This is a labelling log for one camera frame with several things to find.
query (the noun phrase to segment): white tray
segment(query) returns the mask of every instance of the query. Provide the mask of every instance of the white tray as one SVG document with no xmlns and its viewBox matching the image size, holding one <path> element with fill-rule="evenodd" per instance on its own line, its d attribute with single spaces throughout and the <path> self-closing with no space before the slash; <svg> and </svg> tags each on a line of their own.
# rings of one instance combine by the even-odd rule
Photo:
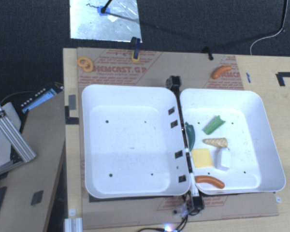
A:
<svg viewBox="0 0 290 232">
<path fill-rule="evenodd" d="M 205 194 L 279 191 L 286 180 L 267 120 L 263 102 L 251 91 L 185 89 L 181 95 L 183 118 L 194 126 L 194 148 L 208 148 L 216 163 L 218 148 L 203 143 L 205 138 L 228 140 L 231 168 L 194 168 L 195 175 L 210 175 L 225 183 L 224 189 L 199 183 Z M 203 129 L 220 115 L 226 122 L 211 135 Z"/>
<path fill-rule="evenodd" d="M 82 101 L 85 184 L 92 196 L 174 196 L 188 191 L 183 135 L 170 90 L 91 85 Z M 178 125 L 171 128 L 174 121 Z M 176 152 L 182 156 L 175 158 Z"/>
</svg>

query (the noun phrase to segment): orange sausage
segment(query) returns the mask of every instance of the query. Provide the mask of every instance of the orange sausage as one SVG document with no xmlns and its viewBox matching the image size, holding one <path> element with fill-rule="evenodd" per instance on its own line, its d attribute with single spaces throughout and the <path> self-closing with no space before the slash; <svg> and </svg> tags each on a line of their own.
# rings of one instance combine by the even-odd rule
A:
<svg viewBox="0 0 290 232">
<path fill-rule="evenodd" d="M 224 72 L 228 72 L 232 69 L 231 65 L 225 65 L 225 66 L 221 66 L 218 69 L 216 69 L 213 74 L 212 74 L 212 78 L 213 79 L 217 79 L 220 77 L 220 75 Z"/>
<path fill-rule="evenodd" d="M 209 183 L 214 185 L 219 189 L 224 188 L 224 183 L 221 180 L 216 179 L 215 177 L 208 176 L 208 175 L 199 175 L 194 177 L 196 183 Z"/>
<path fill-rule="evenodd" d="M 79 57 L 77 59 L 77 65 L 83 68 L 84 72 L 92 72 L 93 71 L 93 62 L 90 58 Z"/>
</svg>

